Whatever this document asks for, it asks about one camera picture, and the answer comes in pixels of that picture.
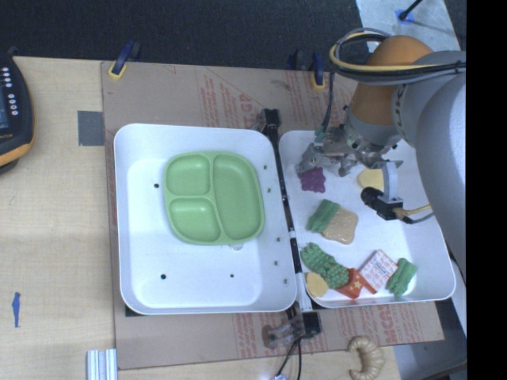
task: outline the purple object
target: purple object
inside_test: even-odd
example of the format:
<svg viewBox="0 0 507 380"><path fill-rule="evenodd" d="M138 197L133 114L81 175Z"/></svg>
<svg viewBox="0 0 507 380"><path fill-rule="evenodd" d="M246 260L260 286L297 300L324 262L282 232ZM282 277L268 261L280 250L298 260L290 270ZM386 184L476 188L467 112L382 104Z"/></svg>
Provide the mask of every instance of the purple object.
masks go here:
<svg viewBox="0 0 507 380"><path fill-rule="evenodd" d="M313 168L301 173L299 179L301 180L301 189L305 192L324 193L326 191L326 187L324 187L326 178L322 168Z"/></svg>

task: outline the blue marker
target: blue marker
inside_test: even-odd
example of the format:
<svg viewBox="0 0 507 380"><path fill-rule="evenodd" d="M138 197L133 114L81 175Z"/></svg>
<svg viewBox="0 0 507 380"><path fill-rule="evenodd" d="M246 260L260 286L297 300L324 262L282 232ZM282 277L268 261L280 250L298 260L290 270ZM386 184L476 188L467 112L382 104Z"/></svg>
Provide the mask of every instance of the blue marker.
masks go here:
<svg viewBox="0 0 507 380"><path fill-rule="evenodd" d="M20 297L21 297L21 294L19 294L16 291L16 293L14 293L14 300L13 300L14 328L19 328L19 307L21 304L19 301Z"/></svg>

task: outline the black device with orange trim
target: black device with orange trim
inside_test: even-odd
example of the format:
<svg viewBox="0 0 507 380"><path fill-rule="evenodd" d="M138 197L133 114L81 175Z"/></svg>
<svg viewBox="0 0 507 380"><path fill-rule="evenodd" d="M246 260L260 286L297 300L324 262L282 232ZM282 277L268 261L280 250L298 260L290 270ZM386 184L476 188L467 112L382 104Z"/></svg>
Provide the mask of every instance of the black device with orange trim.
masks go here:
<svg viewBox="0 0 507 380"><path fill-rule="evenodd" d="M29 89L11 53L0 55L0 174L12 169L35 139Z"/></svg>

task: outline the green object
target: green object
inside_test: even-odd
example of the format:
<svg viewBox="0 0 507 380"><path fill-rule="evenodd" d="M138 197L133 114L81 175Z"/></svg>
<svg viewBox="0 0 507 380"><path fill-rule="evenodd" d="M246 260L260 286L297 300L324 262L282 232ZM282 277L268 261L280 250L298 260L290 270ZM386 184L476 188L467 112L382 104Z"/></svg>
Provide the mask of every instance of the green object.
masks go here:
<svg viewBox="0 0 507 380"><path fill-rule="evenodd" d="M340 288L349 284L349 270L317 244L310 242L299 254L304 264L320 275L330 288Z"/></svg>
<svg viewBox="0 0 507 380"><path fill-rule="evenodd" d="M321 201L317 211L308 219L307 230L312 232L324 231L339 208L340 204L328 199Z"/></svg>
<svg viewBox="0 0 507 380"><path fill-rule="evenodd" d="M417 271L417 266L411 264L404 257L398 261L396 272L389 278L386 288L394 295L402 295L405 293L410 281Z"/></svg>
<svg viewBox="0 0 507 380"><path fill-rule="evenodd" d="M264 227L257 174L241 155L205 151L175 156L165 167L163 187L170 226L185 242L238 244Z"/></svg>

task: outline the white tray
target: white tray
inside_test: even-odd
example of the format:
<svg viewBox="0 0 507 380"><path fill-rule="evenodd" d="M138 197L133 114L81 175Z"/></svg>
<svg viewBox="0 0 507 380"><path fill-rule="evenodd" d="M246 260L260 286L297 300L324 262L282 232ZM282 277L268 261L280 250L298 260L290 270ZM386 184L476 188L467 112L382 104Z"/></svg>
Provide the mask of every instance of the white tray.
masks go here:
<svg viewBox="0 0 507 380"><path fill-rule="evenodd" d="M257 172L265 224L237 245L191 245L170 229L162 175L175 155L240 154ZM271 142L260 132L134 123L114 139L120 289L140 314L282 311L295 300L290 237Z"/></svg>
<svg viewBox="0 0 507 380"><path fill-rule="evenodd" d="M455 289L456 278L435 218L413 225L398 220L384 221L375 211L364 205L360 198L362 188L356 182L356 178L364 170L361 165L353 167L352 172L345 177L339 177L336 170L324 168L326 177L324 193L301 189L296 166L301 161L301 155L308 144L313 140L313 131L290 131L280 139L280 157L299 249L309 242L314 242L324 252L332 255L338 263L357 270L377 249L382 249L394 262L405 257L417 266L417 273L402 297L396 298L385 289L376 294L363 289L360 297L352 300L335 290L328 290L323 297L314 298L315 302L326 308L339 308L424 302L450 297ZM426 205L428 200L419 177L414 149L405 142L400 142L397 149L387 155L392 161L403 161L398 169L398 196L403 199L404 208L414 209ZM339 203L358 215L355 238L351 244L343 245L337 241L330 241L320 233L306 230L308 219L324 199ZM304 264L303 271L309 272Z"/></svg>

